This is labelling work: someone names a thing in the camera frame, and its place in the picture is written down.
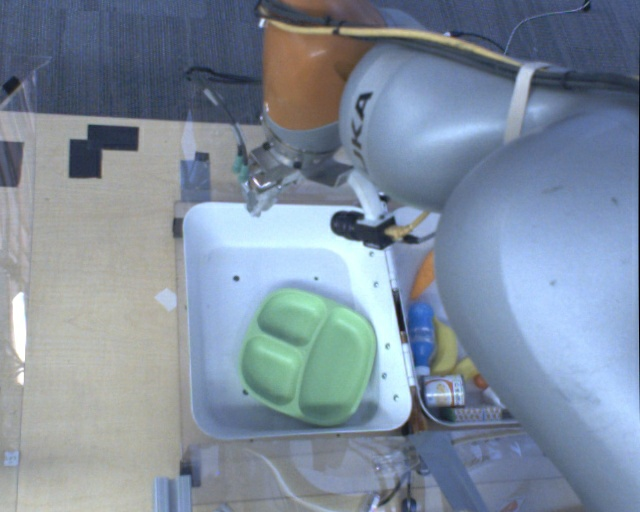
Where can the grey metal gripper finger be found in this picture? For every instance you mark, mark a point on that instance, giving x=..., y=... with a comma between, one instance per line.
x=271, y=192
x=254, y=200

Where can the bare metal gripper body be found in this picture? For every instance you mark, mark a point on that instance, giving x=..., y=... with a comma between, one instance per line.
x=295, y=162

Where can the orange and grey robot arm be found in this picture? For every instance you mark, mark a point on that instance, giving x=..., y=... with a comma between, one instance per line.
x=525, y=250

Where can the white plastic tray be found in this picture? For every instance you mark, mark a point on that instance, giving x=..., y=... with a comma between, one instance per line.
x=407, y=235
x=225, y=325

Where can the orange carrot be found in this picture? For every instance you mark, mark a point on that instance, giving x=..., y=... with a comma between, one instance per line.
x=424, y=277

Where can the green divided plate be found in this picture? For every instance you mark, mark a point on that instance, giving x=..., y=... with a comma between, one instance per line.
x=320, y=360

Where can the thin black and white rod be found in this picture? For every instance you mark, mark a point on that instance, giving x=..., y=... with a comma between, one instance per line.
x=400, y=310

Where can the blue plastic bottle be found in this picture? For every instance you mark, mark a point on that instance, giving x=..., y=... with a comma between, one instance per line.
x=421, y=332

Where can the yellow banana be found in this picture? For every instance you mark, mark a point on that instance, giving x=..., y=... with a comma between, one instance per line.
x=446, y=345

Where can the small can with red label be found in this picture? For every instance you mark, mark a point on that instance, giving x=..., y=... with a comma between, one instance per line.
x=442, y=391

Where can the small yellow toy fruit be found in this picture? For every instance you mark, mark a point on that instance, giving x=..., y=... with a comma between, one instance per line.
x=467, y=369

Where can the patterned flat carton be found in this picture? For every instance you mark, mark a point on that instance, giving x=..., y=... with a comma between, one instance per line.
x=475, y=414

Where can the black cylinder on white bracket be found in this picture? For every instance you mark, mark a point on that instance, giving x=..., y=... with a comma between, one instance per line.
x=360, y=225

